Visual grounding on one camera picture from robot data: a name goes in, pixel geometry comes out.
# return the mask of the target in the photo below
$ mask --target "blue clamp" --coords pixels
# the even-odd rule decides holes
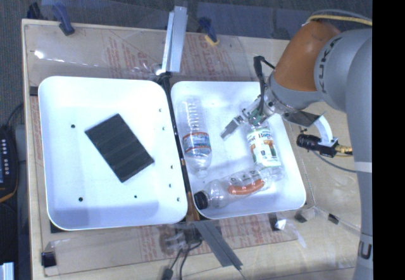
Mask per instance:
[[[198,19],[198,24],[204,29],[207,33],[207,37],[209,38],[208,41],[212,45],[216,45],[219,43],[218,38],[216,37],[214,27],[211,25],[211,19],[203,17]]]
[[[65,5],[60,2],[56,2],[52,5],[52,12],[55,18],[61,22],[59,24],[60,29],[62,29],[65,35],[71,35],[74,33],[75,29],[70,24],[70,19]]]

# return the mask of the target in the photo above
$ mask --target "black rectangular pad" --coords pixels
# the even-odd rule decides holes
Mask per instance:
[[[85,133],[121,182],[154,162],[119,114]]]

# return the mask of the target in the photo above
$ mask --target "yellow cable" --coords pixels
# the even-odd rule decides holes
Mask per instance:
[[[341,15],[313,15],[307,19],[307,22],[317,20],[317,19],[332,19],[332,20],[341,20],[341,21],[352,21],[358,22],[365,25],[373,26],[373,22],[365,20],[362,18],[355,18],[353,16],[341,16]]]

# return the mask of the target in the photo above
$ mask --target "plastic bottle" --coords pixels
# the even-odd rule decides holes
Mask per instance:
[[[259,169],[271,168],[273,175],[277,176],[275,180],[281,179],[284,176],[284,168],[267,124],[249,125],[246,138],[254,164]]]
[[[179,114],[179,132],[186,166],[197,177],[206,177],[212,161],[212,149],[201,101],[198,98],[183,100],[180,103]]]
[[[207,183],[203,190],[194,194],[194,201],[200,210],[222,208],[253,193],[266,190],[272,184],[271,169],[259,170],[254,167]]]

